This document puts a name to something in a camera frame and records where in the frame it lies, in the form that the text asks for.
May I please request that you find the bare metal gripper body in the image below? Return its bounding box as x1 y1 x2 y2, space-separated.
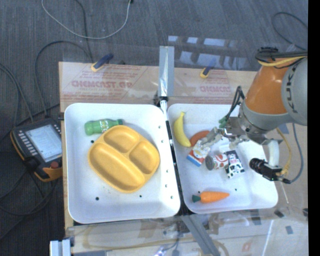
222 116 266 149

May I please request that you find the orange sausage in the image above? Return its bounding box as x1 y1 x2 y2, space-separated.
189 130 211 147

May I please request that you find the white blue red carton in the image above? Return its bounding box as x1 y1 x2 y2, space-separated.
186 139 211 168

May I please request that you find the red and white can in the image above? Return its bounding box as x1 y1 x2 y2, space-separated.
205 153 230 171

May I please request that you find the black and white cow carton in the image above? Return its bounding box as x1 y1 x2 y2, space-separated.
223 149 245 180

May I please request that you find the yellow banana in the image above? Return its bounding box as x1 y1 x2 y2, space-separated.
173 111 192 148

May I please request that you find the orange carrot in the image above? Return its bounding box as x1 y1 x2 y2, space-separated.
191 191 230 204

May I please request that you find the white plastic tray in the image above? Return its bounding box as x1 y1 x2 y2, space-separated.
166 103 279 215
63 102 181 225

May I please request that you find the yellow divided plate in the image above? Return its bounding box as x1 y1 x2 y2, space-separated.
87 124 161 193

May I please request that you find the brown cardboard board red print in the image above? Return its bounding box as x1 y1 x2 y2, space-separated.
58 61 308 227

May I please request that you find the green plastic bottle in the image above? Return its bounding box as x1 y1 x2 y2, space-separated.
84 118 124 136

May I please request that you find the black cylinder on white bracket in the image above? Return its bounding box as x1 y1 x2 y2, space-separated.
249 139 284 182

